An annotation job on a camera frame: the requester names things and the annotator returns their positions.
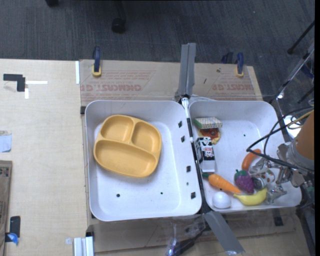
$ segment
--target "dark floor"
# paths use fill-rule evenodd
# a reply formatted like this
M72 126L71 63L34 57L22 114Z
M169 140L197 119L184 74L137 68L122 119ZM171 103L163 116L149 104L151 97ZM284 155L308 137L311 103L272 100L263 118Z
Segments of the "dark floor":
M197 63L220 63L242 52L266 101L277 94L311 45L315 0L122 1L126 32L114 33L114 1L0 0L0 58L180 62L181 45L196 43ZM309 90L294 90L301 97Z

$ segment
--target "white ball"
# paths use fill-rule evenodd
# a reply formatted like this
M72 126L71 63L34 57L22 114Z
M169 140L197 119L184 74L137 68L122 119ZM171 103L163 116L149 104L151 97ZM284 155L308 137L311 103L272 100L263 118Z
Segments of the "white ball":
M227 193L219 191L213 195L212 203L216 208L226 209L231 207L231 198Z

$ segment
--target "purple toy fruit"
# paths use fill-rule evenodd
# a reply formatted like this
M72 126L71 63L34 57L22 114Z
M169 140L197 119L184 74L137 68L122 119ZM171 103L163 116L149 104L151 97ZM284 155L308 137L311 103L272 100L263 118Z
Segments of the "purple toy fruit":
M236 173L234 174L234 182L239 189L248 194L253 194L255 192L254 182L246 170L236 170Z

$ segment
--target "beige tabletop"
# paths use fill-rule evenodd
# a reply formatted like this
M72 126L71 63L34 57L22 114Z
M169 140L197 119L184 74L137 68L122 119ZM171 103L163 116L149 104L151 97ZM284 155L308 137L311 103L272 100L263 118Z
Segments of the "beige tabletop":
M81 95L76 61L0 59L2 74L20 74L28 95L17 83L0 80L0 131L10 131L12 161L8 218L21 217L18 245L6 243L8 256L70 256L70 241L88 228ZM294 208L286 209L290 227L282 232L237 237L246 253L257 256L308 255ZM164 255L164 247L101 252L98 255ZM219 242L196 243L186 256L226 255Z

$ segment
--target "toy carrot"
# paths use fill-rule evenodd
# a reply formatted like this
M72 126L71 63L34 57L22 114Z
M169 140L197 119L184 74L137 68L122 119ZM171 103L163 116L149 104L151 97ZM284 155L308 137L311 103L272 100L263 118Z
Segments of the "toy carrot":
M210 174L207 172L203 172L202 177L207 178L209 183L216 188L223 189L223 190L230 191L230 192L234 192L237 194L241 193L241 190L239 188L237 188L236 186L234 186L229 181L227 181L226 179L224 179L223 177L221 177L220 175L218 175L216 173Z
M256 148L256 149L254 149L253 151L256 152L256 153L259 153L259 154L261 153L261 150L260 150L259 148ZM242 161L242 165L241 165L242 170L248 171L251 162L252 162L255 158L257 158L257 157L258 157L258 155L254 154L254 153L252 153L252 152L249 152L249 153L244 157L244 159L243 159L243 161Z

